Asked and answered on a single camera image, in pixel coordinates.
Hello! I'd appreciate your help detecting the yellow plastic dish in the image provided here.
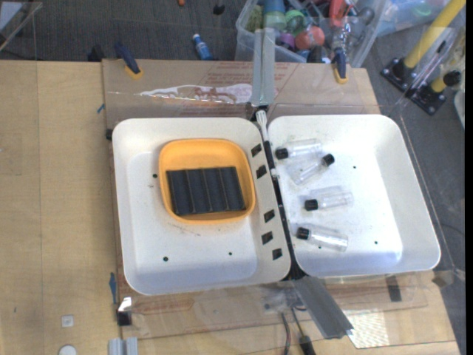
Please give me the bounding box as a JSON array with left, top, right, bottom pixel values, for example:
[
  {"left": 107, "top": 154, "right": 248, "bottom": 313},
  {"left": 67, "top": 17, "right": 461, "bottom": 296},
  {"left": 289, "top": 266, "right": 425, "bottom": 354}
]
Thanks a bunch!
[{"left": 158, "top": 138, "right": 256, "bottom": 224}]

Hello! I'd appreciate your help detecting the clear bottle black cap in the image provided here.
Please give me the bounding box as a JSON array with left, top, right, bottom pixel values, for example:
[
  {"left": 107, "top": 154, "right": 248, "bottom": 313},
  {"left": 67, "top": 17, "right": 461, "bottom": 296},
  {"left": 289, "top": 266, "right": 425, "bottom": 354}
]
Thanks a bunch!
[
  {"left": 275, "top": 138, "right": 322, "bottom": 160},
  {"left": 304, "top": 186, "right": 355, "bottom": 212},
  {"left": 296, "top": 223, "right": 349, "bottom": 253},
  {"left": 290, "top": 153, "right": 336, "bottom": 186}
]

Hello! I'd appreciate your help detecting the black ribbed insert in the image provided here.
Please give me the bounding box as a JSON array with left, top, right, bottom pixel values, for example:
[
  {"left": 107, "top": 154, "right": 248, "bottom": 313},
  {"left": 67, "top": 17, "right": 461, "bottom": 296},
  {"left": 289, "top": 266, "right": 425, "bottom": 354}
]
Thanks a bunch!
[{"left": 166, "top": 166, "right": 248, "bottom": 216}]

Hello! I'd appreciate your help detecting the clear plastic storage bin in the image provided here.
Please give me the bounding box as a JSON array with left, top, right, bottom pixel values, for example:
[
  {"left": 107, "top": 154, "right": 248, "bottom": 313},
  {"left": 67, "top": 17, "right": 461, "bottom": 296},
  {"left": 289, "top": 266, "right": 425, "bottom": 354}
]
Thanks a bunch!
[
  {"left": 376, "top": 0, "right": 466, "bottom": 38},
  {"left": 235, "top": 0, "right": 392, "bottom": 69}
]

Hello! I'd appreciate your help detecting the blue bottle white cap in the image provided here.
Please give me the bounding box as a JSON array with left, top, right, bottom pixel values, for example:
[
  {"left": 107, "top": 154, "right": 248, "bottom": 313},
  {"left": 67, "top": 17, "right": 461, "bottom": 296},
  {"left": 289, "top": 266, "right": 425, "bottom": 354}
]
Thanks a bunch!
[{"left": 191, "top": 33, "right": 214, "bottom": 61}]

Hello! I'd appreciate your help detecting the brown cardboard board red print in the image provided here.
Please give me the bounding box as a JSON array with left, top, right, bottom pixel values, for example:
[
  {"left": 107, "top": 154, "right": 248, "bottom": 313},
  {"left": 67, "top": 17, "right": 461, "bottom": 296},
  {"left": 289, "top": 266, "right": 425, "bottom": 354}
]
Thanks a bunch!
[{"left": 101, "top": 58, "right": 432, "bottom": 342}]

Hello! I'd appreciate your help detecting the white plastic tray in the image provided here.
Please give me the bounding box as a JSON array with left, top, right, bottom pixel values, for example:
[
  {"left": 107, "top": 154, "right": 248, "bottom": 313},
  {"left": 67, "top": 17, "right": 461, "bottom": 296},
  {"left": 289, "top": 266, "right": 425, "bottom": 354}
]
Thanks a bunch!
[
  {"left": 112, "top": 117, "right": 292, "bottom": 296},
  {"left": 266, "top": 114, "right": 441, "bottom": 279}
]

